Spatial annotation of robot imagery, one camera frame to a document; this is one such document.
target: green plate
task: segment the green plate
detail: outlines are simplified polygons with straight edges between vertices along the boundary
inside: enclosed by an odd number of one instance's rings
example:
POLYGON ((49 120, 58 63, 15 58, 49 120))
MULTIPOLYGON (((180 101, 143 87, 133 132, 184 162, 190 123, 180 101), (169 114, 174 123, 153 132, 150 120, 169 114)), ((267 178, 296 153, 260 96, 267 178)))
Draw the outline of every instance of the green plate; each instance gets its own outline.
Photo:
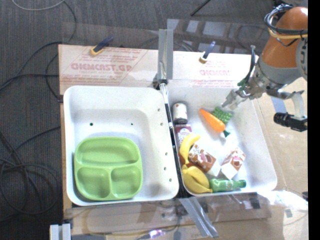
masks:
POLYGON ((139 148, 125 137, 86 138, 75 150, 74 179, 79 193, 89 200, 130 199, 143 182, 139 148))

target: banana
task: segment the banana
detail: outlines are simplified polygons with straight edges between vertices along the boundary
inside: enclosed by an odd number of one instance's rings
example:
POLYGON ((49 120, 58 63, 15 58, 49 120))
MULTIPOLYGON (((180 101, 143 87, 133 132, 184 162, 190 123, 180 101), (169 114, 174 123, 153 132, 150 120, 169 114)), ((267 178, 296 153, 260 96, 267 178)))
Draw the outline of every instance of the banana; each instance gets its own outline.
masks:
POLYGON ((188 155, 189 155, 190 148, 199 139, 200 139, 199 134, 191 132, 182 140, 179 148, 179 153, 184 158, 185 160, 184 163, 186 165, 189 164, 188 155))
POLYGON ((207 176, 198 167, 191 166, 185 169, 185 173, 192 176, 196 182, 204 186, 206 189, 210 188, 210 184, 207 176))
POLYGON ((202 185, 200 185, 194 177, 192 177, 190 174, 186 173, 186 170, 182 171, 182 179, 184 182, 184 185, 193 193, 195 194, 201 194, 201 193, 212 193, 211 188, 206 188, 202 185))

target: can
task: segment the can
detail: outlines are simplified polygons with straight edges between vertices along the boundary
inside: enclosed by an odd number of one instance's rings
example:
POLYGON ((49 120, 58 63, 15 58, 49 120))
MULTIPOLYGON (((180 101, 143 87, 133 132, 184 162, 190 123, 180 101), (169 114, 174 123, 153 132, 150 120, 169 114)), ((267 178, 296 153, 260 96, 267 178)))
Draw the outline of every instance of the can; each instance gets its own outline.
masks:
POLYGON ((187 106, 184 103, 178 102, 172 106, 173 124, 185 125, 188 123, 187 106))

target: plastic bottle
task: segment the plastic bottle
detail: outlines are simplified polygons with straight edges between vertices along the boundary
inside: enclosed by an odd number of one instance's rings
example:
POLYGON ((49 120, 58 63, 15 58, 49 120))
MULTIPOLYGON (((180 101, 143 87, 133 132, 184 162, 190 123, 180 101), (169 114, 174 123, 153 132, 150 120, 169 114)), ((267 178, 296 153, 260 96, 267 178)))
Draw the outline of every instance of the plastic bottle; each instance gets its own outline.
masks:
POLYGON ((213 193, 233 191, 236 188, 244 188, 247 185, 244 179, 233 180, 233 179, 216 179, 216 178, 210 179, 209 184, 213 193))

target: toy carrot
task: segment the toy carrot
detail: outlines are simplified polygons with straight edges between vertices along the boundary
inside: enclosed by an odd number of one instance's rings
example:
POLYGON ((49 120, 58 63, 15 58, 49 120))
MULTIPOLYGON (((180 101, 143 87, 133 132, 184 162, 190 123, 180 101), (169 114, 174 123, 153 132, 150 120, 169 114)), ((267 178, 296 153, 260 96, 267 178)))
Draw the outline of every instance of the toy carrot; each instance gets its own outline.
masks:
POLYGON ((229 133, 225 131, 226 125, 224 122, 222 122, 220 119, 218 119, 216 116, 211 114, 208 111, 205 111, 204 109, 200 108, 200 113, 203 115, 204 119, 209 123, 209 125, 215 129, 219 133, 224 133, 224 136, 227 137, 229 133))

